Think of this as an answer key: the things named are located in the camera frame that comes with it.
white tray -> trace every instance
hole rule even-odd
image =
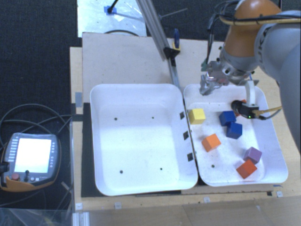
[[[199,84],[185,88],[186,109],[203,108],[206,120],[200,125],[191,125],[191,136],[196,153],[199,175],[210,186],[229,186],[242,184],[282,183],[287,179],[288,171],[280,149],[272,120],[248,120],[237,117],[237,123],[243,125],[243,135],[238,139],[226,137],[226,127],[222,127],[219,115],[230,111],[233,100],[246,99],[243,86],[228,85],[213,91],[208,96],[199,93]],[[255,87],[256,103],[260,109],[268,108],[264,93]],[[221,145],[206,152],[202,140],[215,133]],[[245,151],[249,147],[262,151],[258,168],[253,174],[243,179],[236,171],[244,161]]]
[[[90,94],[95,182],[104,195],[192,188],[183,98],[171,84],[102,84]]]

yellow block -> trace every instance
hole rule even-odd
[[[206,119],[203,109],[192,109],[188,117],[191,125],[202,124]]]

black carpet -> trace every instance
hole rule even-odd
[[[222,1],[225,0],[153,0],[160,15],[188,8],[162,19],[168,37],[178,28],[181,38],[186,39],[207,39],[208,19],[214,6]],[[283,0],[283,10],[290,9],[300,10],[301,0]],[[223,40],[227,29],[217,24],[215,39]],[[0,0],[0,117],[25,103],[43,104],[60,114],[70,114],[69,48],[78,46],[77,0]],[[41,112],[28,113],[32,121],[40,121]],[[1,130],[3,140],[17,129],[6,126]],[[66,193],[61,182],[71,184],[67,130],[60,139],[63,161],[57,181],[30,199],[5,207],[57,209]],[[31,194],[0,191],[0,205]],[[68,196],[60,209],[65,209],[69,200]]]

